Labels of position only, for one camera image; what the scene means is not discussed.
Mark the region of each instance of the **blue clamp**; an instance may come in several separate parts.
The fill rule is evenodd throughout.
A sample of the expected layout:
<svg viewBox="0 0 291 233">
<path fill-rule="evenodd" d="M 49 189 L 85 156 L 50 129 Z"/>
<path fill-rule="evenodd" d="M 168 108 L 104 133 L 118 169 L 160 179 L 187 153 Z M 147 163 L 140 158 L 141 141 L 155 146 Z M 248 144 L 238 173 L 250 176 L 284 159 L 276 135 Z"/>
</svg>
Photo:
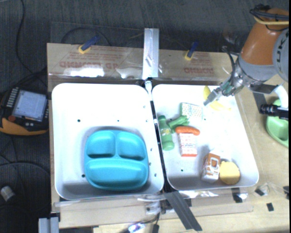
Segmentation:
<svg viewBox="0 0 291 233">
<path fill-rule="evenodd" d="M 79 52 L 81 54 L 85 54 L 91 49 L 91 46 L 96 44 L 97 41 L 100 39 L 100 36 L 94 36 L 93 38 L 89 39 L 83 45 L 79 46 Z"/>
<path fill-rule="evenodd" d="M 194 54 L 194 51 L 195 51 L 195 49 L 197 48 L 197 45 L 198 45 L 198 41 L 194 41 L 194 42 L 192 43 L 191 48 L 190 48 L 190 49 L 185 53 L 184 58 L 185 58 L 186 60 L 191 60 L 191 59 L 192 59 L 193 54 Z"/>
</svg>

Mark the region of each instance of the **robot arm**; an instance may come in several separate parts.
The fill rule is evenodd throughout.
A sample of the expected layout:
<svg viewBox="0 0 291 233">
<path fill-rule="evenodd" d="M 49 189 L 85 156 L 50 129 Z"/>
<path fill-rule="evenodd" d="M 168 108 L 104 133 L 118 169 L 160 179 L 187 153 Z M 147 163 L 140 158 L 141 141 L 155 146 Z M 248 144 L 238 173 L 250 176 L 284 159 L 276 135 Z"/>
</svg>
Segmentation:
<svg viewBox="0 0 291 233">
<path fill-rule="evenodd" d="M 264 84 L 274 75 L 289 82 L 289 12 L 258 5 L 250 11 L 257 21 L 238 55 L 233 61 L 232 73 L 220 86 L 213 90 L 204 105 L 218 100 L 221 96 L 234 96 L 243 87 L 252 92 L 270 94 L 278 90 L 278 86 Z M 281 107 L 263 105 L 260 113 L 288 118 L 288 103 Z"/>
</svg>

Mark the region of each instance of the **green bottle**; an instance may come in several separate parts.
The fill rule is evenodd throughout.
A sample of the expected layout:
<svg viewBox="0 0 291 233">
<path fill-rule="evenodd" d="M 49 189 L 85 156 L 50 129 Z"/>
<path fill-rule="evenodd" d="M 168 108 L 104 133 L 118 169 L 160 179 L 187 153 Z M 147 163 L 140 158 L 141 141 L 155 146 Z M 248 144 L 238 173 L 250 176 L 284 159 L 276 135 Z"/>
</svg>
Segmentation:
<svg viewBox="0 0 291 233">
<path fill-rule="evenodd" d="M 171 128 L 166 123 L 165 116 L 159 116 L 159 130 L 161 136 L 161 144 L 163 150 L 173 150 L 175 144 L 173 142 L 173 136 Z"/>
</svg>

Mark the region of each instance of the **banana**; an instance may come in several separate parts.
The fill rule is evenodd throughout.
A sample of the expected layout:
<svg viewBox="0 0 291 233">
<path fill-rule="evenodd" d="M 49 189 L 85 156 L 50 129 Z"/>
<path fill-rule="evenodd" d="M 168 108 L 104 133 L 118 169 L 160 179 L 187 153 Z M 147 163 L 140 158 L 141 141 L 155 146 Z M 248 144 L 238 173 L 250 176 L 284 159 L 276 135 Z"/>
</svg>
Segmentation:
<svg viewBox="0 0 291 233">
<path fill-rule="evenodd" d="M 209 89 L 209 87 L 206 85 L 206 86 L 204 87 L 204 94 L 203 94 L 203 95 L 204 95 L 204 100 L 207 99 L 207 97 L 209 96 L 210 93 L 211 93 L 211 92 L 210 92 L 210 89 Z M 231 110 L 231 108 L 224 106 L 223 104 L 219 103 L 218 101 L 213 101 L 212 103 L 209 104 L 209 106 L 210 106 L 212 109 L 216 110 L 216 111 Z"/>
</svg>

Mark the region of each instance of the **blue plate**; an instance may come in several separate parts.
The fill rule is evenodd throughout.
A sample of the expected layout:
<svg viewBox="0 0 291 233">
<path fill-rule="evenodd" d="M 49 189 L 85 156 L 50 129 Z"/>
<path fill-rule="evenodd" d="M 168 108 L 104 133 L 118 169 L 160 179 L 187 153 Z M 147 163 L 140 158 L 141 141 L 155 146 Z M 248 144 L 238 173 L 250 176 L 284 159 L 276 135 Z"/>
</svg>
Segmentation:
<svg viewBox="0 0 291 233">
<path fill-rule="evenodd" d="M 85 145 L 84 169 L 88 182 L 100 189 L 128 191 L 148 179 L 146 145 L 138 135 L 120 130 L 91 134 Z"/>
</svg>

